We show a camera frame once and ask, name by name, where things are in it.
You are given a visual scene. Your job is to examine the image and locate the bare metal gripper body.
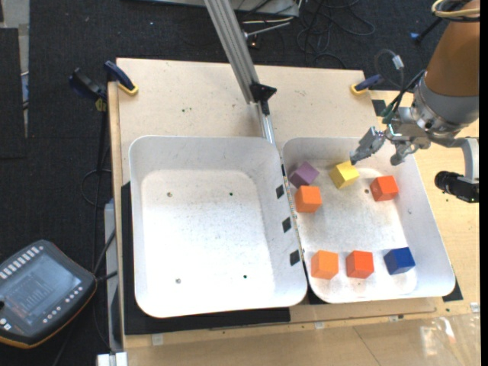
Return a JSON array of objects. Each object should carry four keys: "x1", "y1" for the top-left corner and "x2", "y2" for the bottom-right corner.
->
[{"x1": 384, "y1": 106, "x2": 464, "y2": 149}]

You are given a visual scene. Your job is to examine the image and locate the yellow cube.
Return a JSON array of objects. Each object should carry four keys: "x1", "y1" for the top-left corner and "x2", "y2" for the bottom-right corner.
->
[{"x1": 328, "y1": 161, "x2": 361, "y2": 190}]

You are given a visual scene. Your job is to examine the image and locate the red-orange cube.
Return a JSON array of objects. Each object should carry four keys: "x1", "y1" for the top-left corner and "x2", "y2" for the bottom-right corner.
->
[
  {"x1": 345, "y1": 250, "x2": 375, "y2": 280},
  {"x1": 369, "y1": 175, "x2": 400, "y2": 202}
]

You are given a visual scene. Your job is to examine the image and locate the purple cube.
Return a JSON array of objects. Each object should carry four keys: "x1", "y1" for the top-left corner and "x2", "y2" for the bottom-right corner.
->
[{"x1": 288, "y1": 161, "x2": 320, "y2": 189}]

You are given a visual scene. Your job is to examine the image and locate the orange cube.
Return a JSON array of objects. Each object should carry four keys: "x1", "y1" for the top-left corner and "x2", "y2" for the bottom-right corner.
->
[
  {"x1": 310, "y1": 249, "x2": 340, "y2": 281},
  {"x1": 294, "y1": 185, "x2": 323, "y2": 214}
]

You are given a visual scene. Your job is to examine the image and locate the white plastic tray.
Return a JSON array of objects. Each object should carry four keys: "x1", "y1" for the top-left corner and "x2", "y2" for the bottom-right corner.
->
[
  {"x1": 128, "y1": 134, "x2": 309, "y2": 319},
  {"x1": 281, "y1": 136, "x2": 457, "y2": 305}
]

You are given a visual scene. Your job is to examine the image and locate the blue cube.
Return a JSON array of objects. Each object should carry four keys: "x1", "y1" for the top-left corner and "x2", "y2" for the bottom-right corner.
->
[{"x1": 383, "y1": 246, "x2": 416, "y2": 276}]

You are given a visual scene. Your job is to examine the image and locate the pale wood board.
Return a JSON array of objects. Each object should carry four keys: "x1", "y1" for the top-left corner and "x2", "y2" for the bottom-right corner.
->
[{"x1": 114, "y1": 57, "x2": 438, "y2": 350}]

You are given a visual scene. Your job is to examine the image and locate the black cylinder on white bracket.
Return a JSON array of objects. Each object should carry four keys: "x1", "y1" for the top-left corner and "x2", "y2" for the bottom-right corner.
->
[{"x1": 434, "y1": 136, "x2": 480, "y2": 204}]

